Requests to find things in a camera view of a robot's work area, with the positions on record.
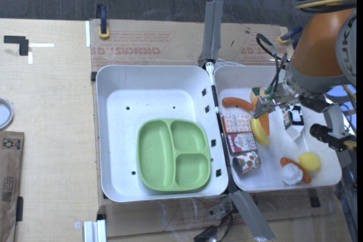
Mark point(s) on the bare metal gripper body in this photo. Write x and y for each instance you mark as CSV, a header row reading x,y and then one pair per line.
x,y
286,95

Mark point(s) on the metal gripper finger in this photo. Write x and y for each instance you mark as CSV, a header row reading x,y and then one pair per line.
x,y
256,110
269,106

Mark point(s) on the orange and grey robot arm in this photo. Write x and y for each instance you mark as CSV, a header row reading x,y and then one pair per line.
x,y
314,48

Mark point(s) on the orange sausage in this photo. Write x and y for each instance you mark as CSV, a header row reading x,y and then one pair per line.
x,y
235,102
307,175

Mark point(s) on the yellow banana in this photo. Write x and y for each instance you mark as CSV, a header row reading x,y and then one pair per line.
x,y
259,133

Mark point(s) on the pink and white carton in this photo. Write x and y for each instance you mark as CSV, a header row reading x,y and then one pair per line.
x,y
236,123

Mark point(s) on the black and white carton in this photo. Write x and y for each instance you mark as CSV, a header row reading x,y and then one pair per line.
x,y
295,123

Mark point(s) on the red and white carton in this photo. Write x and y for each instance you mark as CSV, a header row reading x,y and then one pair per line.
x,y
241,143

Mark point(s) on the strawberry print can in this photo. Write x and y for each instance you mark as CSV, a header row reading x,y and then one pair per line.
x,y
249,162

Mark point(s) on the white plastic tray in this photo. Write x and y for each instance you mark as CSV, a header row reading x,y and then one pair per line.
x,y
119,150
272,167

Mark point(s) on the yellow lemon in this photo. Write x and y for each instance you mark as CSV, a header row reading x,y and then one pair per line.
x,y
309,161

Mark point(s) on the white lumpy toy food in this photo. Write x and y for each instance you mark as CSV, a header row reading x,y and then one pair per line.
x,y
291,174

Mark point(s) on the green divided plate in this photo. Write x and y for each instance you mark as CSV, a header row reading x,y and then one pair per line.
x,y
154,153

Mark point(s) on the brown cardboard board red print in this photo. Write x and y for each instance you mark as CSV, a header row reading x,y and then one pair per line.
x,y
170,39

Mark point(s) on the brown paper packet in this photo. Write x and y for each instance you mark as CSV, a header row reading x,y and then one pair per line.
x,y
10,178

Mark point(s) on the black cylinder on white bracket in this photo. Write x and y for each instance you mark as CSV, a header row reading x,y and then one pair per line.
x,y
326,134

